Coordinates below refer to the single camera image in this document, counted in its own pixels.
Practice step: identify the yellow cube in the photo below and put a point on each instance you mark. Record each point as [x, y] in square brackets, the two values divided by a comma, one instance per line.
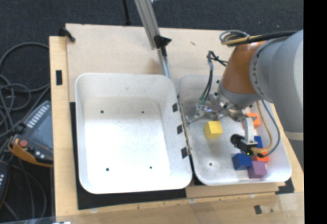
[213, 129]

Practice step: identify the black cylinder on white bracket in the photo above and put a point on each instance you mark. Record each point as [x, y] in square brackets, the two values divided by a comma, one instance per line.
[242, 144]

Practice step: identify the blue cube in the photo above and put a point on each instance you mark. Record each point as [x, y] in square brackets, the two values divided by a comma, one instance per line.
[259, 141]
[240, 161]

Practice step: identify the purple cube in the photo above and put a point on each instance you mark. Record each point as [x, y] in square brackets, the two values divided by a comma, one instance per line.
[257, 169]

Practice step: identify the white plastic tray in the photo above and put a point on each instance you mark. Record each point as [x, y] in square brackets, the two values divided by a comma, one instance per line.
[219, 156]
[127, 141]

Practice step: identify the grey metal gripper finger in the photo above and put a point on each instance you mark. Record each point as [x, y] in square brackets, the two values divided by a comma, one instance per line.
[199, 107]
[194, 117]

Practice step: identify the pale wood board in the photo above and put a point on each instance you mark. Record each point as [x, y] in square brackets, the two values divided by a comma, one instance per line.
[115, 49]

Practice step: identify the orange cube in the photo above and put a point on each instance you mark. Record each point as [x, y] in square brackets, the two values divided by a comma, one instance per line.
[263, 158]
[253, 118]

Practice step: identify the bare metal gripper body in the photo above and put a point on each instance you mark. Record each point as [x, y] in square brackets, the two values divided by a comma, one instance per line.
[220, 110]

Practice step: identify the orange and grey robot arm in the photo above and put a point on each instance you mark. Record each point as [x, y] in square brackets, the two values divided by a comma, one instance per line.
[276, 69]

